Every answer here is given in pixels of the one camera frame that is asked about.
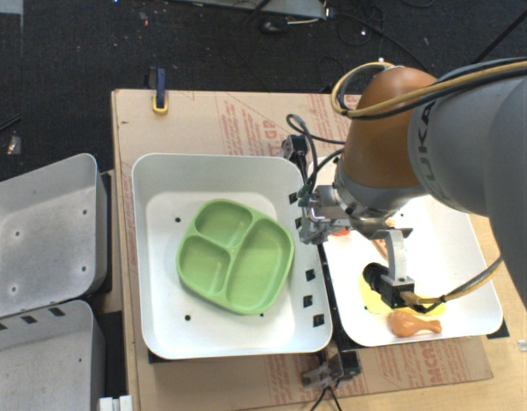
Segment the table surface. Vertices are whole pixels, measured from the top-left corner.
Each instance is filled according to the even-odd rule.
[[[151,110],[152,93],[149,90],[115,90],[111,93],[119,235],[114,248],[120,253],[127,387],[133,397],[134,409],[142,411],[191,408],[185,403],[186,395],[179,399],[184,402],[163,402],[163,398],[170,400],[166,393],[171,383],[181,379],[181,373],[171,376],[162,367],[166,364],[150,364],[141,336],[138,274],[132,261],[133,258],[135,260],[132,237],[128,241],[129,236],[133,236],[128,228],[133,225],[133,215],[129,210],[132,202],[128,202],[132,199],[128,178],[133,163],[142,155],[152,152],[277,155],[280,142],[286,135],[295,134],[286,123],[277,123],[292,112],[301,115],[314,134],[343,139],[348,127],[348,120],[337,116],[329,107],[328,95],[246,92],[167,94],[169,112],[165,116],[158,116]],[[239,104],[243,105],[242,110],[238,107],[235,109]],[[268,116],[267,113],[262,116],[262,105],[269,108]],[[317,143],[317,150],[321,153],[331,152],[331,148],[330,145]],[[497,258],[499,250],[489,221],[485,217],[471,215],[471,222],[483,257],[486,263],[491,263]],[[340,399],[341,407],[344,410],[409,408],[422,411],[461,407],[487,411],[527,409],[527,349],[523,349],[523,344],[527,343],[527,311],[504,266],[494,277],[494,287],[503,308],[509,336],[494,339],[482,337],[493,373],[491,379],[344,397]],[[242,371],[243,364],[250,367],[251,361],[250,358],[240,358],[235,363],[227,361],[224,364],[228,369],[234,367]],[[187,370],[194,370],[196,374],[197,367],[192,367]],[[248,380],[235,387],[232,394],[238,396],[250,394],[251,391],[250,373],[241,374],[243,379]],[[201,378],[197,385],[187,388],[187,393],[197,394],[198,390],[209,388],[212,388],[212,384],[205,383]],[[209,391],[206,391],[206,395],[212,398]],[[223,401],[223,398],[222,392],[217,391],[216,400]],[[313,402],[307,402],[260,409],[300,411],[309,410],[312,405]],[[335,406],[326,403],[321,408],[333,409]]]

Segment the black floor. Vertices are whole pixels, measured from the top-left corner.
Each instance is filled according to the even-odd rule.
[[[165,68],[169,89],[326,92],[379,57],[438,77],[477,59],[527,56],[527,16],[516,22],[527,0],[329,2],[334,19],[264,35],[265,13],[238,9],[24,0],[22,27],[0,14],[0,123],[20,114],[0,133],[0,181],[79,152],[111,169],[110,93],[141,88],[149,66]],[[8,154],[13,135],[20,153]]]

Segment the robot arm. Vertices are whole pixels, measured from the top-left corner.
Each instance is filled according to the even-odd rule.
[[[409,233],[386,222],[408,200],[430,194],[458,211],[489,217],[527,307],[527,61],[481,63],[439,80],[383,65],[357,109],[340,112],[353,120],[335,180],[301,200],[300,239],[319,244],[345,228],[385,239],[388,274],[369,271],[369,283],[389,306],[400,307],[400,292],[413,290],[403,260],[402,238]]]

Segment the green plate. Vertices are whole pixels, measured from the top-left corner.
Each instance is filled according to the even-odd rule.
[[[241,314],[270,308],[293,262],[290,233],[273,218],[232,200],[203,205],[181,240],[181,281],[208,301]]]

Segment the wooden table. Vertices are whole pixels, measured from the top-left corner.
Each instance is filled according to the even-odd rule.
[[[158,116],[151,110],[152,94],[149,90],[116,90],[111,95],[127,387],[133,396],[134,408],[142,411],[241,409],[238,403],[244,403],[243,409],[309,410],[313,402],[267,408],[262,408],[258,401],[251,402],[251,395],[258,391],[255,390],[258,386],[251,384],[251,370],[258,363],[257,357],[193,364],[149,363],[140,330],[129,178],[133,162],[151,152],[277,155],[281,141],[288,134],[294,134],[284,122],[288,113],[302,116],[314,134],[333,139],[345,138],[348,121],[331,110],[328,95],[168,92],[169,112]],[[317,144],[317,150],[322,154],[330,153],[331,148],[330,145]],[[483,257],[491,263],[499,250],[489,221],[471,216],[471,222]],[[492,378],[344,397],[340,399],[342,408],[364,411],[526,410],[527,350],[524,343],[527,343],[527,311],[505,267],[501,267],[494,278],[494,286],[510,336],[481,338]],[[175,364],[175,368],[170,368],[170,364]],[[223,391],[220,382],[216,381],[216,377],[224,376],[233,377],[228,384],[229,391]],[[324,403],[319,408],[333,409],[335,405]]]

